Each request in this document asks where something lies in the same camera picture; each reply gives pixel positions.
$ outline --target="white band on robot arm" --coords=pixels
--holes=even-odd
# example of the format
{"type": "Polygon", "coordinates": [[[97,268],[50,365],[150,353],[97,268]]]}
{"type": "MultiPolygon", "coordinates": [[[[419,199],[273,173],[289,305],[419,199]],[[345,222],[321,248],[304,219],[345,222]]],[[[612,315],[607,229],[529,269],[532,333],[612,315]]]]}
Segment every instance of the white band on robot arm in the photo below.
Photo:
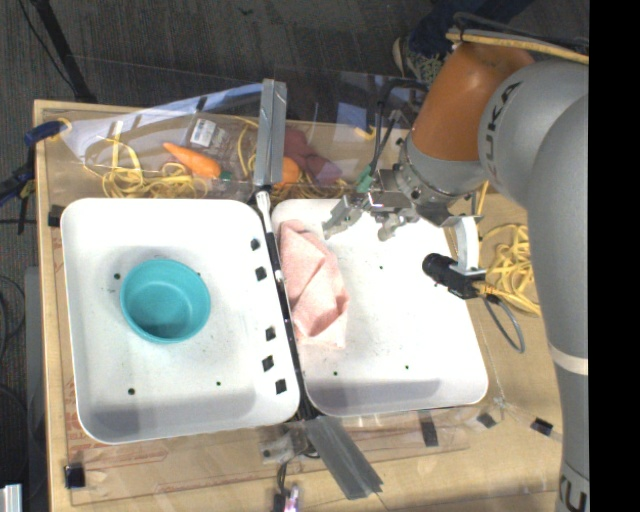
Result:
{"type": "Polygon", "coordinates": [[[561,368],[578,375],[589,375],[589,359],[565,354],[549,343],[551,359],[561,368]]]}

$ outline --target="barcode label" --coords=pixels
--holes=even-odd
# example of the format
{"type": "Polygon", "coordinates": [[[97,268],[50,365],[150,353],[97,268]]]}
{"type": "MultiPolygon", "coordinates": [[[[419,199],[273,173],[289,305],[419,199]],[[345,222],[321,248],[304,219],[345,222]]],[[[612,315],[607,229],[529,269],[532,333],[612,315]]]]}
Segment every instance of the barcode label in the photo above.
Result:
{"type": "Polygon", "coordinates": [[[209,119],[198,119],[191,134],[191,144],[198,144],[208,148],[211,145],[211,138],[216,130],[216,123],[209,119]]]}

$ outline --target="shoe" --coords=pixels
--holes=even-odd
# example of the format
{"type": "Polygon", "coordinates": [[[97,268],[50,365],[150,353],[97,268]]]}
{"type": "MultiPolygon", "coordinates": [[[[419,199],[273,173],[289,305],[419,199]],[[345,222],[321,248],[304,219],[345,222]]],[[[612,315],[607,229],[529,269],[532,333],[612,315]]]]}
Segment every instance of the shoe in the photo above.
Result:
{"type": "Polygon", "coordinates": [[[440,54],[425,57],[421,53],[411,50],[408,37],[396,39],[391,53],[403,78],[409,75],[427,85],[433,83],[444,64],[444,57],[440,54]]]}

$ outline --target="pink towel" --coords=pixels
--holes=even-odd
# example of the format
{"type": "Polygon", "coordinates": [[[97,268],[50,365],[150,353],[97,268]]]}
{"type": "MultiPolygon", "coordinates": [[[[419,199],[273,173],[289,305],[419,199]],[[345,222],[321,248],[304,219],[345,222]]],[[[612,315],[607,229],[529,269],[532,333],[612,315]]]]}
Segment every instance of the pink towel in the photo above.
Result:
{"type": "Polygon", "coordinates": [[[289,220],[280,225],[280,259],[298,341],[343,348],[349,294],[335,254],[289,220]]]}

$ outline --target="blue plastic bowl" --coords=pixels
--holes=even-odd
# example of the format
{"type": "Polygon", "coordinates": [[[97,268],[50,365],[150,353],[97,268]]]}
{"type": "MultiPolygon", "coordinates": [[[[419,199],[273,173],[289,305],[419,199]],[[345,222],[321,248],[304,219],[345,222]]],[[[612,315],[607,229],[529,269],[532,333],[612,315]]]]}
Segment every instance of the blue plastic bowl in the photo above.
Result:
{"type": "Polygon", "coordinates": [[[156,259],[134,267],[120,289],[120,306],[131,328],[156,343],[177,343],[196,335],[211,312],[209,290],[186,265],[156,259]]]}

